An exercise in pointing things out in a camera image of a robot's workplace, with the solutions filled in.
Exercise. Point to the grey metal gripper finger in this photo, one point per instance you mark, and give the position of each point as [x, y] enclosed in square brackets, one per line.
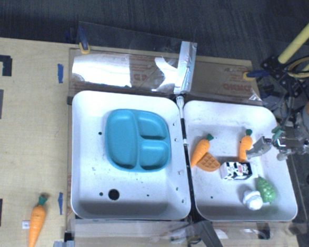
[262, 144]
[253, 154]

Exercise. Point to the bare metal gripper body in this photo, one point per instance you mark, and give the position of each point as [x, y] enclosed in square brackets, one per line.
[291, 143]

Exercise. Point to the orange carrot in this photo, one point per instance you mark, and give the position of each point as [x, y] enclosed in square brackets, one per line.
[200, 150]
[245, 146]
[37, 220]

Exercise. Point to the black and white milk carton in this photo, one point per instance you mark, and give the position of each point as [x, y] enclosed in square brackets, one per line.
[235, 171]

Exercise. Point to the green grapes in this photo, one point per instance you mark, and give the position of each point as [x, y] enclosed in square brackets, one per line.
[266, 190]

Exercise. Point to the orange waffle biscuit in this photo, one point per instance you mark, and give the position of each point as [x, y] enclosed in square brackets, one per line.
[209, 163]

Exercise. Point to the white round toy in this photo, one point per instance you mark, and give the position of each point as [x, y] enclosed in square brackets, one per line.
[253, 200]

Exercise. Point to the white plastic tray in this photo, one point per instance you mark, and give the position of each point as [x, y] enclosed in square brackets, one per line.
[217, 201]
[128, 192]

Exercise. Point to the brown cardboard board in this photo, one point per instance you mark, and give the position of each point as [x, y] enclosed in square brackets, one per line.
[216, 72]

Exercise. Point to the blue divided plate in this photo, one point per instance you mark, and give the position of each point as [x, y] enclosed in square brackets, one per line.
[121, 139]

